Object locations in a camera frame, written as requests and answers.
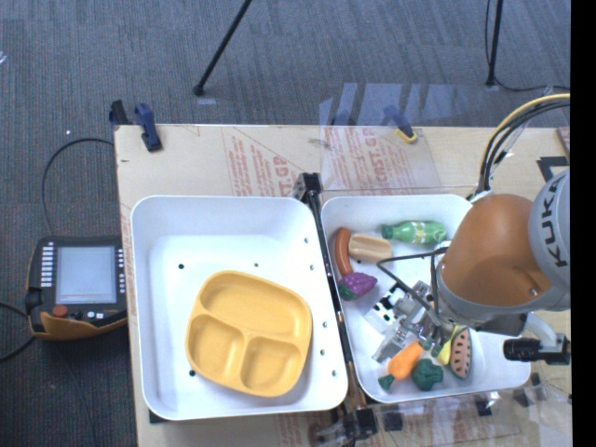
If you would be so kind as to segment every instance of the gray carpet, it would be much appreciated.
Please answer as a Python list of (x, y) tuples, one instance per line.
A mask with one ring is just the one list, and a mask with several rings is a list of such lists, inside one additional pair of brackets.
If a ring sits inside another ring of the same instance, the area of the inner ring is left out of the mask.
[[(253, 0), (197, 97), (243, 1), (0, 0), (0, 301), (24, 307), (29, 258), (48, 234), (47, 162), (75, 138), (111, 141), (113, 101), (130, 118), (146, 102), (157, 123), (379, 124), (395, 103), (414, 125), (494, 127), (547, 86), (570, 87), (571, 0), (504, 0), (494, 85), (496, 0), (488, 28), (488, 0)], [(569, 108), (532, 121), (569, 124)], [(112, 157), (85, 142), (55, 159), (53, 233), (118, 233)], [(28, 330), (0, 306), (0, 357)], [(0, 445), (135, 445), (130, 376), (126, 328), (33, 342), (0, 363)]]

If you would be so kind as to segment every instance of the toy food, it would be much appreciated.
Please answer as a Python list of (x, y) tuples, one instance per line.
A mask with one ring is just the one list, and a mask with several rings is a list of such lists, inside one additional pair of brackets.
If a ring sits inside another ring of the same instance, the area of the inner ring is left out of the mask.
[(437, 356), (437, 361), (442, 364), (443, 366), (447, 366), (447, 364), (449, 364), (449, 358), (451, 357), (451, 343), (452, 340), (454, 339), (455, 335), (460, 332), (462, 330), (462, 326), (456, 326), (454, 329), (454, 332), (452, 332), (451, 334), (451, 338), (449, 338), (449, 340), (447, 341), (447, 343), (445, 343), (443, 345), (443, 347), (441, 348), (438, 356)]
[(379, 385), (388, 391), (393, 381), (405, 379), (412, 372), (424, 348), (418, 340), (413, 341), (396, 354), (387, 364), (388, 375), (379, 377)]
[(372, 290), (376, 282), (375, 277), (366, 273), (352, 272), (339, 280), (337, 290), (344, 300), (352, 301)]
[(373, 264), (393, 255), (389, 240), (368, 234), (352, 234), (347, 251), (356, 260)]
[(396, 239), (407, 243), (439, 243), (447, 236), (445, 227), (440, 222), (409, 221), (397, 225), (381, 225), (383, 238)]
[(451, 356), (449, 367), (460, 379), (466, 379), (472, 362), (472, 340), (469, 336), (469, 328), (457, 332), (451, 342)]
[(351, 235), (352, 233), (347, 228), (341, 227), (335, 236), (335, 262), (342, 277), (354, 271), (347, 252)]
[(420, 359), (412, 369), (412, 380), (420, 390), (429, 391), (443, 380), (443, 368), (430, 359)]

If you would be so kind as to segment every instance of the blue clamp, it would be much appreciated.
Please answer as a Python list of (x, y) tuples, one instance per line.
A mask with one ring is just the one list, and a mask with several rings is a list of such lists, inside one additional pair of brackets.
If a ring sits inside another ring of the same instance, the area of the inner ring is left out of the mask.
[(401, 111), (393, 104), (389, 104), (387, 108), (383, 110), (383, 112), (385, 113), (384, 122), (386, 123), (388, 121), (393, 121), (399, 128), (399, 130), (396, 130), (396, 133), (404, 141), (406, 141), (408, 144), (411, 144), (418, 139), (418, 135), (413, 131), (412, 125), (406, 116), (403, 115)]
[(156, 122), (149, 104), (139, 102), (134, 107), (134, 114), (137, 116), (137, 122), (143, 128), (141, 137), (147, 147), (147, 151), (152, 152), (161, 149), (161, 141), (159, 140), (159, 136), (157, 136)]

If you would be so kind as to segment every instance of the yellow plate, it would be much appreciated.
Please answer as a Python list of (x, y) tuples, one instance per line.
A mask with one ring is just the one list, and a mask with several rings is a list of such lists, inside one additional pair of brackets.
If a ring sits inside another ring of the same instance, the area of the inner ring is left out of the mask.
[(294, 387), (305, 366), (312, 316), (296, 292), (236, 271), (210, 276), (186, 327), (193, 369), (222, 386), (273, 397)]

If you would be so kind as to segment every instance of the screen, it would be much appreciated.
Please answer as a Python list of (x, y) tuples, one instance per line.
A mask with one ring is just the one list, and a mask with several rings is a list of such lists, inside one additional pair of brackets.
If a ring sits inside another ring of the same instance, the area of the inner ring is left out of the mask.
[(114, 247), (58, 247), (56, 304), (115, 303)]

